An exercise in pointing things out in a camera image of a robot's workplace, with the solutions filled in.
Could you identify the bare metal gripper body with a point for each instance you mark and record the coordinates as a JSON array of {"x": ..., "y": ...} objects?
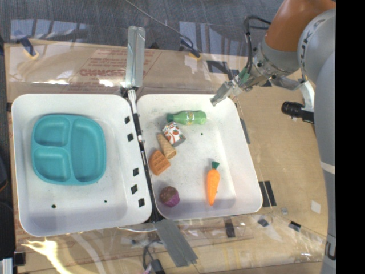
[{"x": 261, "y": 72}]

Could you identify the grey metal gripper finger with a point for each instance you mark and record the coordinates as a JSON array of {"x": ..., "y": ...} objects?
[
  {"x": 223, "y": 90},
  {"x": 228, "y": 94}
]

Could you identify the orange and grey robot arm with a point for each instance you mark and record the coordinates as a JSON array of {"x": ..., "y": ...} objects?
[{"x": 325, "y": 101}]

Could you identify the green bottle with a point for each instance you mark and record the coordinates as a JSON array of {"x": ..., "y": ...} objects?
[{"x": 189, "y": 117}]

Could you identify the white plastic tray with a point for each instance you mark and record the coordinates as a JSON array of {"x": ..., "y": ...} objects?
[
  {"x": 119, "y": 210},
  {"x": 228, "y": 141}
]

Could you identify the white can strawberry print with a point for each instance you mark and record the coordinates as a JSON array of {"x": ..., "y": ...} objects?
[{"x": 174, "y": 133}]

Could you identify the tan ice cream cone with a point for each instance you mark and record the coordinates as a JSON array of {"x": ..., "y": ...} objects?
[{"x": 166, "y": 147}]

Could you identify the brown cardboard board red print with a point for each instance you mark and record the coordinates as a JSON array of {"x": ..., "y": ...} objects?
[{"x": 285, "y": 153}]

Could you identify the orange carrot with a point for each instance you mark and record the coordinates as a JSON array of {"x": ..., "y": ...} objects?
[{"x": 212, "y": 185}]

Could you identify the orange waffle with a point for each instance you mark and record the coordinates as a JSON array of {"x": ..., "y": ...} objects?
[{"x": 158, "y": 162}]

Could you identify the brown muffin purple cup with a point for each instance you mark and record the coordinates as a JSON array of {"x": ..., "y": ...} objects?
[{"x": 169, "y": 196}]

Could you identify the blue divided plate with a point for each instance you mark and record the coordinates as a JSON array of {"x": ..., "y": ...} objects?
[{"x": 85, "y": 150}]

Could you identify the black cylinder on white bracket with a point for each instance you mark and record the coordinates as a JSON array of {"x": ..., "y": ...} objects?
[{"x": 295, "y": 110}]

